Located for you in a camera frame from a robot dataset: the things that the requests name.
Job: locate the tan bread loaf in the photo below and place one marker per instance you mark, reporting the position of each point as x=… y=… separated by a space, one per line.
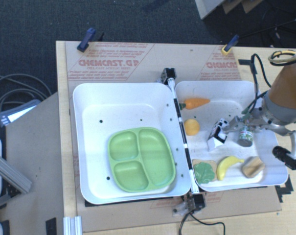
x=252 y=167

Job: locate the green divided plate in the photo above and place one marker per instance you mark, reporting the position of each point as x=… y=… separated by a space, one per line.
x=152 y=153

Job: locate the orange carrot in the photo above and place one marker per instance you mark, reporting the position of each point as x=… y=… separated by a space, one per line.
x=195 y=103

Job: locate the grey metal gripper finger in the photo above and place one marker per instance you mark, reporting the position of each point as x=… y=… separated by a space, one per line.
x=250 y=126
x=232 y=125

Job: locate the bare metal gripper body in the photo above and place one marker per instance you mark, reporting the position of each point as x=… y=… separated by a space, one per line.
x=268 y=121

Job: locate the white plastic tray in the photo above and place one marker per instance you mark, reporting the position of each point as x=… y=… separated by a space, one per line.
x=235 y=94
x=98 y=101

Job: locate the black cylinder on white bracket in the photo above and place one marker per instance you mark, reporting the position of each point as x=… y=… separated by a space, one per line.
x=283 y=155

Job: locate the yellow banana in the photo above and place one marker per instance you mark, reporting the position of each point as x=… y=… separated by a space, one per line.
x=223 y=168

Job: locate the thin black and white rod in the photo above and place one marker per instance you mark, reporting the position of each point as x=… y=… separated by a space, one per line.
x=180 y=121

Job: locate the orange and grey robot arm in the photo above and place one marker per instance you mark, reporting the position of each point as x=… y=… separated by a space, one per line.
x=284 y=87

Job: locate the bread slice with green lettuce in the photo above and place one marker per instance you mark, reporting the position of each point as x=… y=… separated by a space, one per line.
x=204 y=172

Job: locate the black and white milk carton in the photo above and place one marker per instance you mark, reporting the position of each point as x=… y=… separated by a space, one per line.
x=217 y=138

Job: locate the orange ball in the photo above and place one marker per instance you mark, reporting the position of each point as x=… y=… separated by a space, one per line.
x=191 y=127

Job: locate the small green can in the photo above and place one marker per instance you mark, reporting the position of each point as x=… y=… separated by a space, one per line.
x=245 y=138

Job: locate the brown cardboard board, red print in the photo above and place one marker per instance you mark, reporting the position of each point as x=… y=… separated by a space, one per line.
x=138 y=60

